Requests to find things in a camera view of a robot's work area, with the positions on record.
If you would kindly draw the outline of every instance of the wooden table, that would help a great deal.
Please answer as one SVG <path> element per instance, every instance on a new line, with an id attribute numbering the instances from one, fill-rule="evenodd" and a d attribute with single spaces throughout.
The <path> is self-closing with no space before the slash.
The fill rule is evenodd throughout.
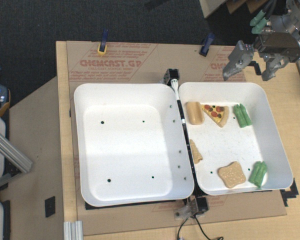
<path id="1" fill-rule="evenodd" d="M 255 60 L 263 65 L 259 58 Z M 67 42 L 56 42 L 57 83 L 61 143 L 63 189 L 63 215 L 65 222 L 78 220 L 72 145 L 72 126 L 69 117 L 69 78 Z M 211 238 L 224 236 L 237 239 L 300 239 L 300 74 L 295 64 L 277 71 L 270 81 L 262 81 L 251 68 L 244 70 L 247 82 L 260 85 L 266 92 L 274 120 L 287 154 L 299 195 L 288 200 L 287 215 L 248 220 L 204 224 L 205 233 Z M 174 240 L 177 227 L 85 236 L 85 240 Z M 185 239 L 203 239 L 198 226 L 182 229 Z"/>

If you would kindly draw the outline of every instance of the brown toy food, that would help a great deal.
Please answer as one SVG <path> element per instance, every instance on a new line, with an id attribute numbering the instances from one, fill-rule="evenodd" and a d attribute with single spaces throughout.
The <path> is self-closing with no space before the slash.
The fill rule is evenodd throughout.
<path id="1" fill-rule="evenodd" d="M 202 112 L 201 104 L 199 102 L 187 102 L 186 112 L 192 125 L 201 125 L 205 121 L 204 113 Z"/>
<path id="2" fill-rule="evenodd" d="M 204 159 L 200 154 L 199 150 L 197 149 L 195 142 L 192 139 L 190 139 L 190 147 L 192 151 L 193 162 L 195 164 L 199 163 L 201 160 Z"/>
<path id="3" fill-rule="evenodd" d="M 228 106 L 201 105 L 203 111 L 220 127 L 224 127 L 229 117 Z"/>
<path id="4" fill-rule="evenodd" d="M 246 176 L 242 171 L 240 163 L 237 161 L 232 162 L 228 166 L 219 168 L 218 175 L 229 189 L 246 182 Z"/>

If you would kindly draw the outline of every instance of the toy pizza slice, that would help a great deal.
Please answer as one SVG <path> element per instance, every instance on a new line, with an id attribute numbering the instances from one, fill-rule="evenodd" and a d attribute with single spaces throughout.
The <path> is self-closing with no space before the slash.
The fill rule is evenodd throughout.
<path id="1" fill-rule="evenodd" d="M 220 127 L 224 127 L 229 117 L 228 106 L 216 106 L 204 104 L 203 111 Z"/>

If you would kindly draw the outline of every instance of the black floor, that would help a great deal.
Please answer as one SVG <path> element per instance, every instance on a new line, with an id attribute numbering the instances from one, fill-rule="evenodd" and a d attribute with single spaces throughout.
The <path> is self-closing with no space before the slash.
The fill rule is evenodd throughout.
<path id="1" fill-rule="evenodd" d="M 222 5 L 207 19 L 199 0 L 0 0 L 0 84 L 11 105 L 56 76 L 56 41 L 200 44 L 252 43 L 246 5 L 230 14 Z"/>

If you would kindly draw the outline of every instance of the blue clamp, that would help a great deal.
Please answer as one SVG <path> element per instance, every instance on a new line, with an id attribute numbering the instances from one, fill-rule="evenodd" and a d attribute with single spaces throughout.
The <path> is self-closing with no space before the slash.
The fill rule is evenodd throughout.
<path id="1" fill-rule="evenodd" d="M 201 47 L 200 54 L 204 57 L 207 56 L 209 51 L 209 46 L 215 40 L 215 35 L 213 33 L 209 33 L 208 36 L 201 42 L 203 46 Z"/>
<path id="2" fill-rule="evenodd" d="M 101 38 L 101 43 L 99 43 L 98 45 L 98 54 L 100 54 L 101 56 L 106 54 L 107 51 L 107 38 L 108 38 L 108 29 L 104 28 L 103 29 L 103 33 L 102 33 L 102 38 Z"/>

